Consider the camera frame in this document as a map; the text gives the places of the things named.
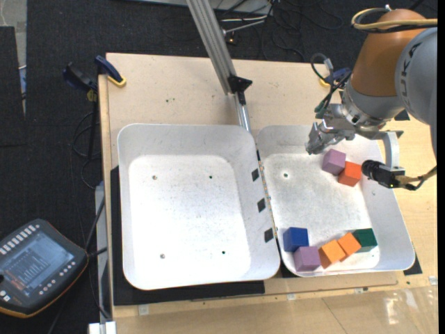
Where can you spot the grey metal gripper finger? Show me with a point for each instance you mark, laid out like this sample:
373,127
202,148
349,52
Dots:
328,143
314,139

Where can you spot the black cylinder on white bracket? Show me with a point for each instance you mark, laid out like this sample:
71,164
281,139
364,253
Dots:
380,173

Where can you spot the purple cube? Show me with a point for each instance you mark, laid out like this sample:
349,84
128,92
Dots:
333,162
306,259

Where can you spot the orange cube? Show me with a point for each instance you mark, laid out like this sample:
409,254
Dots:
349,244
331,253
350,174

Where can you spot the white plastic tray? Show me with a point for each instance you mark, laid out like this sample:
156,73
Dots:
320,207
189,207

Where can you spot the green cube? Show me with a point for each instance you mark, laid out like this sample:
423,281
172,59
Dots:
365,239

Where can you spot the blue cube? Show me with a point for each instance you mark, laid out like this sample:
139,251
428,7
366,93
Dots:
295,239

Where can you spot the pale wood board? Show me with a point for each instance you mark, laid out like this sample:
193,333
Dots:
180,89

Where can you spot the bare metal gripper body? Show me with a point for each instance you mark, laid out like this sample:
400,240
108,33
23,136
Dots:
342,124

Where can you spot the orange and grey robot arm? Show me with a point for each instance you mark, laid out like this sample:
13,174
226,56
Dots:
382,64

